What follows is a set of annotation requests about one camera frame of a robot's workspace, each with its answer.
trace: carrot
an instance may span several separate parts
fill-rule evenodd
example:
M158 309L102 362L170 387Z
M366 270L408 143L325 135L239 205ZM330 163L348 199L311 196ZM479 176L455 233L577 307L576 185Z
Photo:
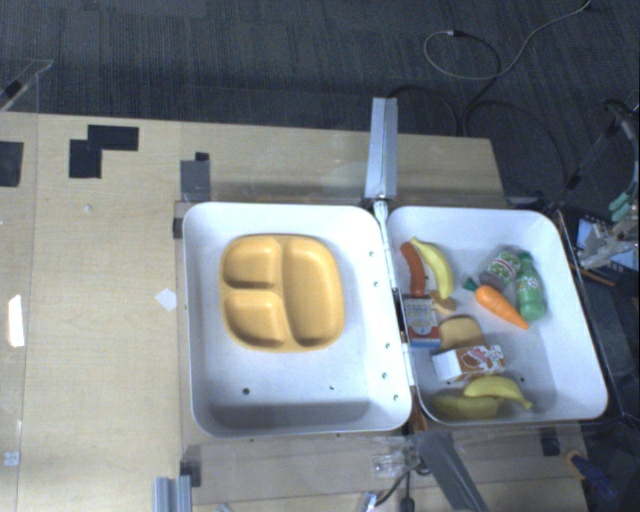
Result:
M466 290L475 292L478 304L491 311L494 315L522 329L529 328L529 324L518 313L518 310L495 288L486 284L478 286L471 278L467 279L462 286Z
M424 273L422 259L418 251L416 251L416 248L409 242L405 242L400 246L400 252L407 261L407 265L409 265L409 272L411 273L411 296L418 298L424 297L427 277Z

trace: table surface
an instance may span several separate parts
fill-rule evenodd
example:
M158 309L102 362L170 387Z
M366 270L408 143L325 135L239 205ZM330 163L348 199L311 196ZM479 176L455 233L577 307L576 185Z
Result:
M88 124L139 127L139 150L105 151L100 180L69 179L69 140L86 139ZM368 134L49 115L37 128L37 148L25 144L38 170L18 510L151 510L154 479L177 476L182 456L177 314L155 299L176 290L179 161L209 152L217 199L322 201L337 183L347 201L364 183ZM488 141L402 135L398 152L405 201L504 205ZM3 211L18 211L19 196L2 194ZM579 481L561 457L542 455L535 435L456 439L491 510L586 510ZM560 439L584 447L577 427ZM294 459L235 461L233 474L259 468L269 489ZM321 478L332 470L322 460L295 464L317 464ZM449 510L432 477L413 481L418 510ZM232 507L351 512L359 497L296 494L264 501L238 491Z

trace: sausage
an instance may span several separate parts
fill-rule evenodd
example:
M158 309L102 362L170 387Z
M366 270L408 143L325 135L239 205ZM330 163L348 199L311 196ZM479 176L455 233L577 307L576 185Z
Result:
M400 246L400 252L404 256L407 265L409 265L411 296L416 298L424 297L427 277L418 251L409 242L405 242Z

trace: white paper piece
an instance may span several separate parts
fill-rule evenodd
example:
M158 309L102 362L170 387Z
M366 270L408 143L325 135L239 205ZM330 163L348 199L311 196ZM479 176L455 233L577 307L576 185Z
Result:
M158 293L156 295L156 300L167 311L173 311L178 305L178 297L176 296L175 292L169 290L169 288L165 288L160 293Z
M20 465L20 452L4 452L4 465L15 467Z

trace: banana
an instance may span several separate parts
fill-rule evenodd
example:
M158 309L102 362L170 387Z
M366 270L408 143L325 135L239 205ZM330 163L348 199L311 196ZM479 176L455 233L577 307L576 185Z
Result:
M533 405L524 397L522 391L513 380L499 375L486 375L475 379L464 388L464 396L470 398L481 396L508 398L520 402L525 409L531 409Z
M433 270L440 298L442 300L449 298L449 295L453 293L455 281L451 266L442 251L433 244L421 242L415 236L411 239L411 245L416 248L422 260Z
M495 418L502 399L492 396L468 398L447 393L433 397L438 413L452 420L488 420Z

